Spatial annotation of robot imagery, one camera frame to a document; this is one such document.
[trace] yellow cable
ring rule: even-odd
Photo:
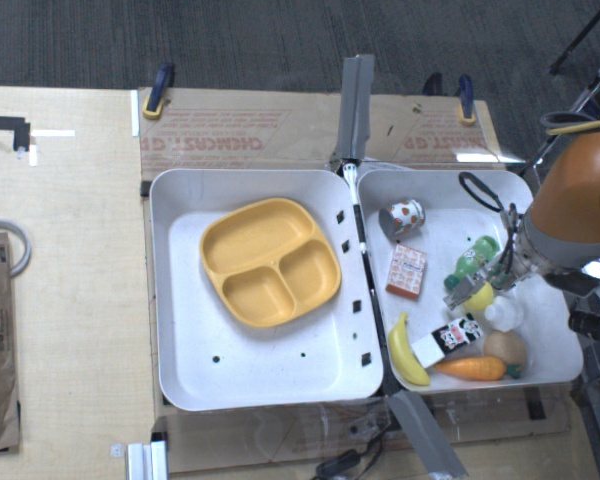
[[[563,135],[565,133],[579,133],[586,132],[588,130],[596,130],[600,128],[600,121],[589,121],[582,124],[573,124],[570,126],[563,126],[562,128],[548,128],[547,135]]]

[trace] yellow lemon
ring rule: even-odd
[[[478,311],[486,308],[493,302],[493,286],[490,283],[484,283],[476,293],[469,297],[463,304],[469,311]]]

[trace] yellow divided plate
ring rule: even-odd
[[[328,301],[340,265],[311,215],[271,198],[244,206],[205,229],[200,257],[218,295],[241,322],[272,327]]]

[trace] gray ring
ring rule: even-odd
[[[0,219],[0,229],[11,231],[18,238],[20,238],[24,244],[24,253],[22,254],[22,258],[20,258],[20,260],[13,267],[11,267],[10,271],[11,277],[16,277],[29,263],[29,259],[31,258],[31,242],[29,241],[29,237],[24,230],[11,220]]]

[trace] white tray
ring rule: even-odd
[[[497,238],[501,248],[506,241],[500,216],[479,205],[464,191],[458,182],[459,172],[373,170],[359,178],[358,194],[385,331],[388,333],[395,325],[401,311],[407,311],[407,332],[412,342],[462,314],[461,307],[449,311],[443,301],[446,295],[443,280],[453,273],[458,257],[481,235]],[[523,213],[531,203],[532,194],[519,176],[499,170],[472,172],[498,194],[505,207],[513,202]],[[420,296],[415,301],[384,289],[396,240],[388,239],[382,232],[378,211],[404,198],[416,199],[426,212],[425,224],[401,237],[401,243],[427,254]],[[568,328],[569,313],[562,292],[534,276],[514,288],[513,295],[524,308],[524,323],[517,332],[527,343],[529,353],[528,367],[519,379],[464,381],[429,368],[430,386],[419,387],[396,377],[411,390],[430,393],[568,382],[577,377],[583,365],[582,349],[577,336]],[[486,331],[492,330],[481,312],[472,314]],[[480,354],[483,341],[478,340],[455,354]]]
[[[338,257],[342,281],[321,307],[256,329],[223,305],[198,244],[216,219],[276,196],[313,216]],[[173,405],[203,411],[353,400],[377,391],[383,367],[344,180],[321,170],[176,169],[154,180],[150,201],[160,385]]]

